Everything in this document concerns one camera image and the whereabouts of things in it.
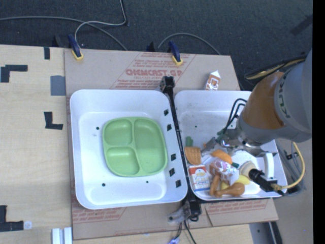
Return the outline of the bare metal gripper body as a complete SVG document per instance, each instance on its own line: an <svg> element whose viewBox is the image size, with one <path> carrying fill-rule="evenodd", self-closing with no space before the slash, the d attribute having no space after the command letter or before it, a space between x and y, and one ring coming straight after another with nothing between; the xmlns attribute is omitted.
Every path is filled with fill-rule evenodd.
<svg viewBox="0 0 325 244"><path fill-rule="evenodd" d="M243 131L238 129L221 129L217 133L217 142L221 147L228 150L257 147L256 142L249 139Z"/></svg>

